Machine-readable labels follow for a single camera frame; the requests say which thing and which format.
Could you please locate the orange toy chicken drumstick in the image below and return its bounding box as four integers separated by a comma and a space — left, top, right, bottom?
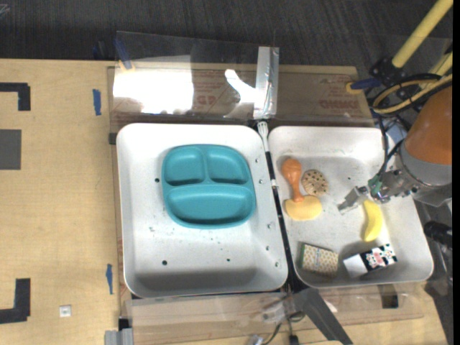
280, 157, 305, 204

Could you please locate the yellow banana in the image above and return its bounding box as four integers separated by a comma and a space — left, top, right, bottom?
360, 199, 385, 243

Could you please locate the black cylinder on white bracket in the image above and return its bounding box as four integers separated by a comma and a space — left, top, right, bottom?
413, 189, 453, 248

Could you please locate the green patterned carton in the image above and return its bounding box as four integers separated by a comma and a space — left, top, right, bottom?
298, 242, 340, 277

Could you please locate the teal divided plate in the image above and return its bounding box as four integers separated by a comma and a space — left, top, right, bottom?
160, 144, 257, 229

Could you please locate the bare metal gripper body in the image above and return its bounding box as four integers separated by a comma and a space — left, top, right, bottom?
367, 169, 420, 203

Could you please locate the brown chocolate chip biscuit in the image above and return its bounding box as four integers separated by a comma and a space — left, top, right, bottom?
300, 169, 330, 197

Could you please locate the white plastic tray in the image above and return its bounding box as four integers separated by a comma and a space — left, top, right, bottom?
115, 122, 290, 299
267, 125, 435, 290

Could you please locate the black and white carton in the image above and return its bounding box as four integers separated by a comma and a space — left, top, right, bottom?
342, 243, 399, 280

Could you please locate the yellow round toy food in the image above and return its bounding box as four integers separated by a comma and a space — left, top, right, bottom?
283, 194, 323, 222

